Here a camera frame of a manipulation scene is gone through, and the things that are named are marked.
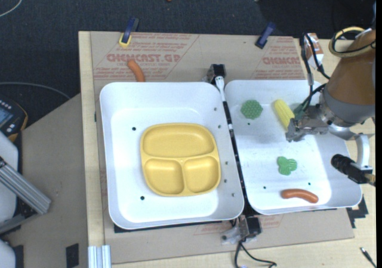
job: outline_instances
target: gray carpet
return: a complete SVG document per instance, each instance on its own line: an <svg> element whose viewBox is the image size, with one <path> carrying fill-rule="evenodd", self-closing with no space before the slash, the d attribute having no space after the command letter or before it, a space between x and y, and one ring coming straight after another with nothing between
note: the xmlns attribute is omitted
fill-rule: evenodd
<svg viewBox="0 0 382 268"><path fill-rule="evenodd" d="M0 14L18 0L0 0ZM42 84L73 97L79 92L78 31L123 31L130 16L141 32L274 35L330 38L343 27L372 23L375 0L23 0L0 17L0 82ZM66 98L45 88L0 85L22 105L29 125Z"/></svg>

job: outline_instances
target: black cable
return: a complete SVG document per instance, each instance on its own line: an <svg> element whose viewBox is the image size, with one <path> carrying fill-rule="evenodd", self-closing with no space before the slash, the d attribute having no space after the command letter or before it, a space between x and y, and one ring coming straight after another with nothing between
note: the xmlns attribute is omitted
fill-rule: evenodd
<svg viewBox="0 0 382 268"><path fill-rule="evenodd" d="M367 258L367 260L373 265L374 268L377 268L377 265L373 262L371 256L368 254L368 252L363 249L363 248L360 248L361 251L362 251L362 254Z"/></svg>
<svg viewBox="0 0 382 268"><path fill-rule="evenodd" d="M325 73L324 67L323 67L322 63L318 63L316 50L315 50L315 48L313 46L313 42L312 42L311 37L307 33L304 33L303 37L306 38L308 40L308 42L309 42L310 49L311 49L312 54L313 54L313 59L314 59L314 61L316 63L317 70L322 74L322 76L324 76L327 79L330 79L330 77Z"/></svg>
<svg viewBox="0 0 382 268"><path fill-rule="evenodd" d="M303 36L300 39L301 58L304 60L306 72L307 72L308 78L310 78L310 76L312 75L312 71L310 70L308 59L306 58L306 50L304 47L304 37L305 37L305 34L303 34ZM308 96L308 98L310 97L310 99L312 98L312 92L313 92L313 85L309 85L309 96Z"/></svg>
<svg viewBox="0 0 382 268"><path fill-rule="evenodd" d="M236 221L237 221L237 219L234 219L234 220L230 220L230 221L229 221L232 227L235 227L235 226L236 226Z"/></svg>
<svg viewBox="0 0 382 268"><path fill-rule="evenodd" d="M238 242L238 246L236 247L236 251L235 251L235 267L236 267L236 268L240 268L240 267L238 266L238 256L239 256L239 251L240 251L241 248L245 251L245 253L246 253L249 257L251 257L251 259L253 259L253 260L255 260L255 261L262 262L262 263L270 264L270 265L268 266L268 268L276 267L276 266L277 266L277 264L276 264L274 261L260 260L259 258L255 258L253 255L251 255L251 254L248 252L248 250L245 249L245 247L243 246L243 242L244 242L244 241L245 241L245 239L239 241L239 242Z"/></svg>
<svg viewBox="0 0 382 268"><path fill-rule="evenodd" d="M325 85L326 84L322 84L319 87L315 88L314 91L312 91L312 93L310 93L309 96L305 98L305 100L302 103L302 105L304 106L304 108L303 108L304 112L310 106L310 102L312 100L313 95L315 95L317 92L320 92L324 88Z"/></svg>
<svg viewBox="0 0 382 268"><path fill-rule="evenodd" d="M345 35L345 33L356 33L356 34L358 34L358 33L361 33L362 31L361 31L361 30L349 30L349 31L345 32L344 30L340 30L339 32L342 32L342 35ZM337 42L337 40L338 40L340 37L342 37L342 36L340 36L340 35L337 36L337 34L338 34L339 32L337 32L337 33L334 34L334 36L332 37L332 42L331 42L332 49L333 49L333 51L335 51L337 54L349 54L349 53L355 53L355 52L357 52L357 51L362 51L362 50L364 50L364 49L366 49L366 48L368 48L368 47L371 47L371 48L375 49L375 41L376 41L376 40L372 41L370 44L366 44L366 45L364 45L364 46L362 46L362 47L359 47L359 48L356 48L356 49L354 49L354 50L337 51L337 50L335 49L335 43Z"/></svg>

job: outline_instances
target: wooden table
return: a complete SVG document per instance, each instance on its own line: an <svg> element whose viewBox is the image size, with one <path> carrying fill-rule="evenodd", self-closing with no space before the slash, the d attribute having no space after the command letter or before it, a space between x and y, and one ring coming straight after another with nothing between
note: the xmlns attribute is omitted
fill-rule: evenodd
<svg viewBox="0 0 382 268"><path fill-rule="evenodd" d="M297 50L298 39L295 39ZM324 50L324 67L327 74L331 74L339 59L332 56L328 49L328 40L321 40ZM102 246L105 244L103 231L103 212L101 204L100 172L97 146L97 127L94 122L96 111L93 84L93 65L91 54L90 32L79 33L79 56L81 70L81 96L82 120L84 126L84 158L85 182L87 199L87 222L89 246ZM325 80L320 74L315 79L321 83ZM375 133L375 125L367 120L364 125L354 127L356 133ZM370 166L375 172L375 136L370 139L371 159ZM355 143L348 143L351 157L356 155ZM253 250L257 258L275 261L278 267L372 267L362 255L360 247L364 247L376 262L377 235L376 235L376 202L375 188L363 185L362 191L368 208L366 218L356 220L354 229L355 238L341 241L320 242L314 244L293 245L287 247L264 248ZM258 266L244 252L238 258L240 265L248 267ZM233 253L196 255L192 257L179 257L155 261L143 261L113 265L113 267L233 267Z"/></svg>

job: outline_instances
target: yellow divided tray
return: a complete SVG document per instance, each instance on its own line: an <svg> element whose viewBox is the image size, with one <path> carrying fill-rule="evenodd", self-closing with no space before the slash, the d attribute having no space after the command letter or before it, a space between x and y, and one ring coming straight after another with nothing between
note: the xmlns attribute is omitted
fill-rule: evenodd
<svg viewBox="0 0 382 268"><path fill-rule="evenodd" d="M200 195L220 182L216 142L202 125L153 125L142 134L140 153L146 183L159 195Z"/></svg>

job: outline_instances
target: cardboard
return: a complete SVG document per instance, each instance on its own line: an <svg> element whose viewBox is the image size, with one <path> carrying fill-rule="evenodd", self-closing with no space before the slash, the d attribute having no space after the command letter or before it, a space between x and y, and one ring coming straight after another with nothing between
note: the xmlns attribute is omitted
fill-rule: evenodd
<svg viewBox="0 0 382 268"><path fill-rule="evenodd" d="M254 45L258 36L133 33L131 45L122 48L119 32L90 35L104 234L112 250L112 263L234 251L236 245L221 243L222 233L232 228L228 221L116 231L107 207L100 90L110 82L135 82L126 65L130 58L140 65L146 81L201 81L211 64L225 64L226 83L235 79L304 79L293 38L271 36L261 50ZM354 237L346 209L259 215L259 219L263 232L248 243L249 249Z"/></svg>
<svg viewBox="0 0 382 268"><path fill-rule="evenodd" d="M87 265L81 115L77 95L21 134L23 176L52 200L46 214L32 217L5 237L12 247L23 246L25 267L66 268L67 248L76 249L77 244L79 267Z"/></svg>

